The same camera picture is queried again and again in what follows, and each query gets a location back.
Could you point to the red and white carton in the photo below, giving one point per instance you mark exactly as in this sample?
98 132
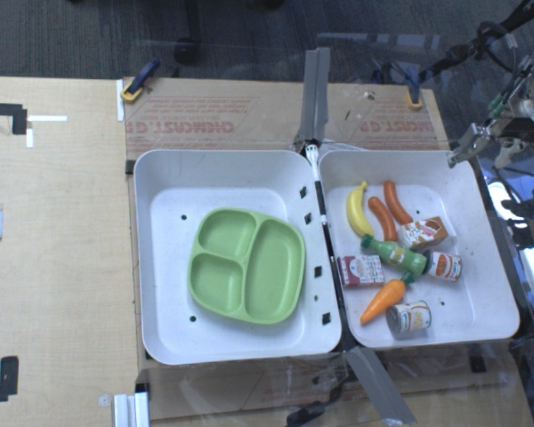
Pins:
360 271

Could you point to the white can yellow label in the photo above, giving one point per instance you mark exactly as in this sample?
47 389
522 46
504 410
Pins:
409 317

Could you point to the orange carrot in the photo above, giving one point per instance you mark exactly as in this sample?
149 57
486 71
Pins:
382 300

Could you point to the orange sausage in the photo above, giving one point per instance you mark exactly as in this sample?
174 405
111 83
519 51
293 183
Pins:
396 203
383 219

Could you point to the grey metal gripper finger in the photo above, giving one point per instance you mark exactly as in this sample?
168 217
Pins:
465 147

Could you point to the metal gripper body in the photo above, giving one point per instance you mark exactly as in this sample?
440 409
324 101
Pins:
496 127

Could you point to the white plastic tray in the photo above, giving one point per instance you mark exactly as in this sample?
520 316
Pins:
476 292
169 283

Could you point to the brown and white carton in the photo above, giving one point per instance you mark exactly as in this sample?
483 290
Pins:
420 234

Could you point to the green divided plate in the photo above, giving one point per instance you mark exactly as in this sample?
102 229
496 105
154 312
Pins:
271 269

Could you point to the white can orange label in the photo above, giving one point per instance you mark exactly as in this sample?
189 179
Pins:
445 266

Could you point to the green plastic bottle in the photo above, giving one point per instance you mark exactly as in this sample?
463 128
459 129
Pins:
396 255

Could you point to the brown cardboard board red print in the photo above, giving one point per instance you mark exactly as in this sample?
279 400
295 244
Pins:
231 118

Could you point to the yellow banana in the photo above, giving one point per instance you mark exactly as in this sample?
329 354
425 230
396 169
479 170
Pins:
356 214

